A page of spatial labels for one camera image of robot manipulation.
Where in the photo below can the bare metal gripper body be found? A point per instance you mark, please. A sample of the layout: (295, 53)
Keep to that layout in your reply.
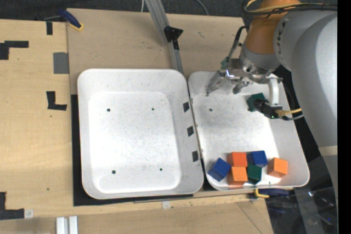
(246, 69)

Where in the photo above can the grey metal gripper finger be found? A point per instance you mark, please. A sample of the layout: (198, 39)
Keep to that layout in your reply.
(240, 86)
(216, 83)

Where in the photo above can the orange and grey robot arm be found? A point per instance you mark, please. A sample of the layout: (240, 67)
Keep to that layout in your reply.
(310, 49)

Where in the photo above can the green cube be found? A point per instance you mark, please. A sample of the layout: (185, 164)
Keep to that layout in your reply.
(254, 172)
(252, 100)

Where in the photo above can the white plastic tray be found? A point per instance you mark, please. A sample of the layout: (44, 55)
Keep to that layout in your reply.
(235, 131)
(137, 134)

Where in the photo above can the orange cube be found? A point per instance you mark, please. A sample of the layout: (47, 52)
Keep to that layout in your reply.
(238, 159)
(277, 167)
(238, 174)

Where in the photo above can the blue cube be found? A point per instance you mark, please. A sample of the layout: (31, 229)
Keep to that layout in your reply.
(259, 157)
(219, 169)

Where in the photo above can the pale wood board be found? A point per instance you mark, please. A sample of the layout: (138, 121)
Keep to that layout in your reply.
(118, 44)

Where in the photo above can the black cylinder on white bracket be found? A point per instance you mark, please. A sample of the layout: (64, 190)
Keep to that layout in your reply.
(264, 107)

